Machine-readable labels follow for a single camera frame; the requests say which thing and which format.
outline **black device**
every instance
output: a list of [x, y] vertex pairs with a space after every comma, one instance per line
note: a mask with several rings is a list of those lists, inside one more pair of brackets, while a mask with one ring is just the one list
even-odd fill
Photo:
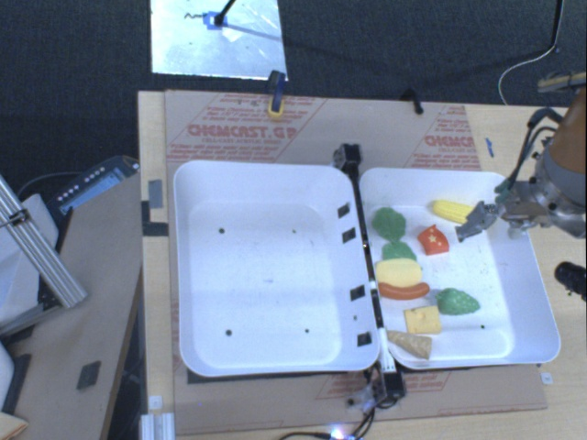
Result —
[[47, 208], [59, 225], [71, 209], [116, 186], [138, 170], [138, 162], [130, 157], [107, 159], [69, 182], [47, 203]]
[[578, 293], [585, 301], [587, 285], [585, 284], [586, 271], [583, 266], [572, 262], [561, 262], [554, 270], [554, 276], [569, 292]]

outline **wooden table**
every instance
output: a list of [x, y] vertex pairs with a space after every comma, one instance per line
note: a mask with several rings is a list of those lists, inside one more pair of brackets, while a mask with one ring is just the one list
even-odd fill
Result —
[[[15, 411], [29, 426], [19, 439], [107, 438], [140, 300], [140, 238], [138, 175], [74, 211], [61, 258], [88, 297], [8, 347], [31, 355]], [[94, 363], [95, 384], [77, 389]]]
[[[521, 147], [527, 119], [536, 108], [474, 104], [465, 107], [482, 169], [508, 175]], [[150, 179], [166, 177], [164, 126], [163, 93], [141, 93], [139, 130], [143, 201], [149, 199]], [[486, 138], [493, 144], [493, 157], [485, 147]], [[530, 166], [528, 164], [523, 168], [520, 178], [527, 178]], [[167, 222], [164, 182], [162, 187], [163, 203], [161, 207], [151, 209], [151, 222]], [[587, 419], [582, 415], [582, 406], [587, 402], [585, 303], [577, 295], [568, 296], [553, 276], [554, 269], [563, 260], [585, 266], [585, 241], [575, 240], [558, 229], [533, 229], [530, 235], [562, 344], [559, 356], [541, 369], [551, 374], [553, 379], [553, 383], [545, 387], [548, 408], [540, 411], [376, 422], [368, 438], [551, 440], [583, 438], [586, 435]], [[162, 406], [151, 409], [152, 413], [171, 413], [173, 377], [170, 262], [167, 250], [169, 239], [147, 236], [143, 240], [143, 246], [148, 395], [162, 398]], [[323, 426], [295, 430], [328, 432], [328, 429], [328, 426]], [[292, 430], [259, 430], [181, 438], [269, 440], [277, 439]]]

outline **small black square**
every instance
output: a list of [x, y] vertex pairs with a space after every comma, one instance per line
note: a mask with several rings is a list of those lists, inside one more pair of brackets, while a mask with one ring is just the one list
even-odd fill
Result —
[[78, 390], [83, 390], [84, 388], [95, 385], [95, 383], [98, 381], [98, 374], [100, 373], [101, 365], [102, 362], [98, 360], [82, 367], [80, 378], [77, 381]]
[[342, 242], [346, 243], [347, 241], [350, 241], [351, 239], [357, 237], [357, 232], [355, 231], [354, 228], [351, 228], [350, 230], [347, 230], [346, 232], [344, 232], [342, 234]]
[[371, 342], [373, 342], [371, 339], [371, 333], [363, 333], [357, 335], [357, 347], [367, 346]]
[[342, 218], [350, 212], [350, 205], [345, 203], [342, 207], [338, 208], [338, 218]]
[[350, 291], [350, 300], [354, 302], [355, 300], [362, 298], [365, 296], [365, 286], [361, 285], [355, 289]]

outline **red toy food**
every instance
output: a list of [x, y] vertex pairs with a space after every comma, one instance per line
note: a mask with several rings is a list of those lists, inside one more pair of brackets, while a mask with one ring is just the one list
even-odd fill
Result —
[[413, 300], [430, 292], [430, 286], [425, 282], [417, 283], [412, 287], [395, 287], [389, 283], [379, 282], [379, 293], [382, 297], [393, 300]]
[[449, 252], [449, 241], [444, 234], [437, 229], [436, 225], [429, 226], [418, 235], [418, 241], [422, 243], [424, 251], [428, 256]]

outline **gray carpet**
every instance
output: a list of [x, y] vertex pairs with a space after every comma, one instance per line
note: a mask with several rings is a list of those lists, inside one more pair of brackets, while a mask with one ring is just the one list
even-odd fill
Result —
[[[556, 0], [278, 0], [289, 94], [501, 103], [500, 74], [550, 42]], [[559, 54], [513, 71], [511, 104], [566, 105], [536, 92], [585, 70], [587, 0], [566, 0]], [[262, 82], [150, 72], [150, 0], [0, 0], [0, 171], [13, 185], [137, 155], [136, 94], [165, 88], [260, 92]], [[49, 185], [39, 185], [41, 190]]]

